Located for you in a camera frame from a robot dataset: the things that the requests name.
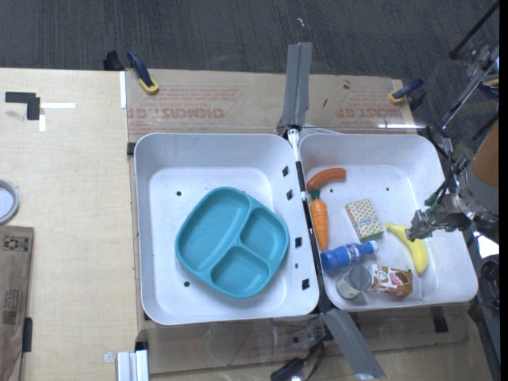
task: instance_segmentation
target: sponge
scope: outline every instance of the sponge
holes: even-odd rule
[[[346,212],[362,243],[380,237],[384,233],[383,226],[369,199],[348,203]]]

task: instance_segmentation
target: black bracket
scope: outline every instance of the black bracket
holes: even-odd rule
[[[6,92],[6,103],[26,103],[26,118],[39,120],[40,98],[35,93]]]

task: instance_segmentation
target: light wood surface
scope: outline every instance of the light wood surface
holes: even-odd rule
[[[0,102],[0,176],[19,187],[10,225],[35,230],[29,312],[32,351],[22,379],[113,380],[108,351],[137,335],[125,109],[117,72],[1,69],[5,91],[33,92],[47,125],[26,105]]]

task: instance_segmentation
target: white plastic tray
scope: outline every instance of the white plastic tray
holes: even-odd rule
[[[325,185],[321,199],[329,211],[329,248],[359,243],[345,211],[345,205],[369,198],[383,226],[409,225],[416,209],[425,210],[424,201],[444,180],[437,152],[425,138],[413,134],[312,134],[302,139],[300,155],[306,180],[330,167],[342,167],[344,182]],[[348,311],[390,309],[466,302],[475,297],[478,280],[464,237],[460,232],[436,230],[424,240],[429,266],[420,276],[421,294],[404,299],[363,293],[347,300],[337,292],[336,283],[344,271],[325,273],[325,289],[330,301]],[[415,275],[410,251],[393,234],[378,239],[379,251],[367,256],[362,265],[383,264],[410,269]]]
[[[153,321],[181,325],[278,318],[305,315],[315,308],[319,290],[313,254],[294,154],[283,138],[156,133],[138,141],[134,159],[141,300]],[[290,234],[279,270],[251,298],[232,298],[216,291],[193,277],[175,256],[175,238],[187,215],[208,192],[224,186],[245,191],[263,203],[285,222]]]

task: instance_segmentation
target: blue clamp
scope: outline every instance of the blue clamp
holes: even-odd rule
[[[130,66],[136,68],[143,90],[148,94],[157,93],[159,91],[159,84],[150,76],[140,56],[135,51],[129,51],[127,52],[127,59],[130,61]]]
[[[398,105],[406,96],[409,96],[421,86],[423,86],[423,79],[415,79],[413,82],[408,83],[401,89],[390,92],[388,94],[388,102],[392,105]]]

